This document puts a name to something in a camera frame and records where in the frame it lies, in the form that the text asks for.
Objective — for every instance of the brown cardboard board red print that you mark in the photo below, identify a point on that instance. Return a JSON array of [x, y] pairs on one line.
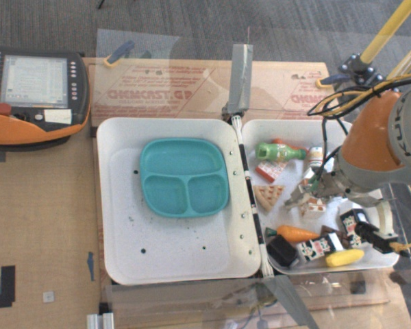
[[198, 87]]

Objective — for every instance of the white and red carton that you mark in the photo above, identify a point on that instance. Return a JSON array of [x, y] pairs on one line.
[[314, 208]]

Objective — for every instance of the small white carton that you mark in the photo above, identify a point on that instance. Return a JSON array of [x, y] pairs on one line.
[[307, 177]]

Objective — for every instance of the small white can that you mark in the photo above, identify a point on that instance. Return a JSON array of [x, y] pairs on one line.
[[315, 156]]

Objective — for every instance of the orange toy sausage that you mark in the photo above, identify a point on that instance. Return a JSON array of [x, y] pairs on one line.
[[296, 146]]

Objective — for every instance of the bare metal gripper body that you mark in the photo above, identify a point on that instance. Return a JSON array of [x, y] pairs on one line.
[[329, 184]]

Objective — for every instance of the yellow toy corn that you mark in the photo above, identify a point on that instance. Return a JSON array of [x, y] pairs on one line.
[[344, 257]]

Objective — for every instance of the green plastic bottle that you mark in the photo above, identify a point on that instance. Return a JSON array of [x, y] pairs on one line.
[[277, 151]]

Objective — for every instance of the teal divided plate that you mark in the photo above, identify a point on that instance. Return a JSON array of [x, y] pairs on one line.
[[181, 177]]

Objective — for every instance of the black box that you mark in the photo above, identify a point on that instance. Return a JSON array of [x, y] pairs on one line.
[[281, 251]]

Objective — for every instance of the toy pizza slice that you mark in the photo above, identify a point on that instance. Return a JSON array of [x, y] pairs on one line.
[[268, 195]]

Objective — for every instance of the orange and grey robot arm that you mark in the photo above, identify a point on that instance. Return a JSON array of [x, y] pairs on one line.
[[370, 142]]

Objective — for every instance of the cow print carton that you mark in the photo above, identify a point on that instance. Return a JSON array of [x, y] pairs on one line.
[[350, 224], [316, 249]]

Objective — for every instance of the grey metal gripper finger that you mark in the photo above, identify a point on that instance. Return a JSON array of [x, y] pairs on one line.
[[303, 188], [294, 201]]

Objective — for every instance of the white plastic tray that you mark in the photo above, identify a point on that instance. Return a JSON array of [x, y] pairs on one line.
[[291, 218], [178, 245]]

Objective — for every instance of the red and white packet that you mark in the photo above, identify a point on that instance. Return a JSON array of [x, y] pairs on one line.
[[270, 170]]

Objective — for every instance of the orange carrot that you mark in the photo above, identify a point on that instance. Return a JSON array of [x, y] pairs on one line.
[[296, 233]]

